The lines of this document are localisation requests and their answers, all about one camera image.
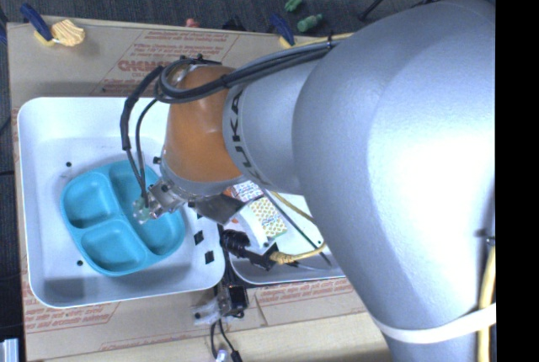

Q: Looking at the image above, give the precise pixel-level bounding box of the black cylinder on white bracket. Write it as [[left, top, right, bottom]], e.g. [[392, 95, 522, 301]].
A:
[[219, 213, 280, 272]]

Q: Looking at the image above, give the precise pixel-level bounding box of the white plastic tray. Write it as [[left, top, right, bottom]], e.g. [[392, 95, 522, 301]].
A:
[[226, 183, 347, 286], [16, 96, 227, 310]]

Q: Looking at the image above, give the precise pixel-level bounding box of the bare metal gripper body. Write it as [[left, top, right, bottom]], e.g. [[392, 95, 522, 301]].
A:
[[145, 178, 246, 226]]

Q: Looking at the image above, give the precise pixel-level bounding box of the white packet with orange pattern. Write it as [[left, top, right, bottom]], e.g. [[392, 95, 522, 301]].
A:
[[229, 179, 265, 204]]

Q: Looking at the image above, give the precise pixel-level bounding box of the white carton with yellow dots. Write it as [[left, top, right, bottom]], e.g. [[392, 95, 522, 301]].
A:
[[247, 196, 290, 240]]

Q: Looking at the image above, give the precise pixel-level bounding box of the blue divided plate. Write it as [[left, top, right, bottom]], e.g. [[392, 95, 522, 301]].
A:
[[59, 159, 187, 279]]

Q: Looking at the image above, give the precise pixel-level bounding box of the black block with thin wires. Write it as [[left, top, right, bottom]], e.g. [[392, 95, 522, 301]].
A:
[[214, 281, 251, 318]]

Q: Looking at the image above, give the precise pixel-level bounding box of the brown cardboard board, red print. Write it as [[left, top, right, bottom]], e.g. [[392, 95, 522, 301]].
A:
[[5, 14, 393, 362]]

